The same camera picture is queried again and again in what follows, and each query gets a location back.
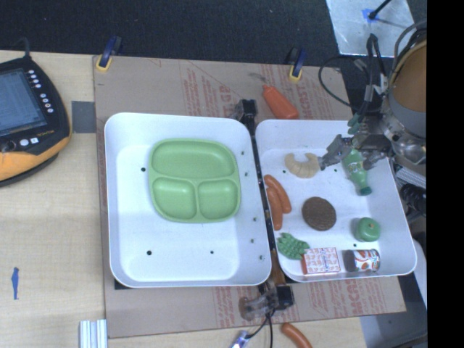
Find black block with wires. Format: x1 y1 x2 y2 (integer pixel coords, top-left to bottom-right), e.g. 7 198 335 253
233 99 259 123
238 283 295 321

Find green apple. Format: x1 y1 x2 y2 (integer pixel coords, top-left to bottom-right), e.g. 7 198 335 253
350 216 382 243

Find green plastic bottle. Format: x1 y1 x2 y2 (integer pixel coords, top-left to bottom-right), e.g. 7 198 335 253
341 148 374 197

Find white plastic tray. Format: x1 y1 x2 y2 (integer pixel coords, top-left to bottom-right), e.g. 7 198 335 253
104 112 273 289
254 118 418 283

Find brown cardboard board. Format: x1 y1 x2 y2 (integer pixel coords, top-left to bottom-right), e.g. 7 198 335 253
91 54 407 339

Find green grapes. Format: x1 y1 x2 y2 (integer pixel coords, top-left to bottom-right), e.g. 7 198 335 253
275 231 311 262

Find beige croissant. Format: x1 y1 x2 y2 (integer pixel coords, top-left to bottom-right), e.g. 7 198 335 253
283 152 321 179

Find orange squeeze bottle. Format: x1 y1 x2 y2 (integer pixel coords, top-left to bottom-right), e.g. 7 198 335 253
261 83 300 120

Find thin black and white rod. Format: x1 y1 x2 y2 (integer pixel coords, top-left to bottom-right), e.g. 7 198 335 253
248 120 278 286

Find black cylinder on white bracket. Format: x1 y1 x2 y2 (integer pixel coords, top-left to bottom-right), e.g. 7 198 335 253
394 164 428 218

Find orange and white can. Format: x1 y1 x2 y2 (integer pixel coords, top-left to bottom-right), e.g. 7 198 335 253
341 248 381 273

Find orange and white carton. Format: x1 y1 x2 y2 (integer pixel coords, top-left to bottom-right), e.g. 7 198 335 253
300 246 342 276

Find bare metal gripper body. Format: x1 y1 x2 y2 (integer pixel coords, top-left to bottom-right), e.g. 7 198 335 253
351 112 428 165

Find orange sausage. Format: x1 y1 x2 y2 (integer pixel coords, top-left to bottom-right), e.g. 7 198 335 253
263 174 293 215
280 321 314 348
265 186 284 232

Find brown round biscuit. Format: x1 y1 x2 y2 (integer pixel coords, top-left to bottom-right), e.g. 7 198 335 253
301 196 338 232

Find green divided plate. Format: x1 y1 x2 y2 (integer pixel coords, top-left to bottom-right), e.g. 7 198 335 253
147 138 242 225

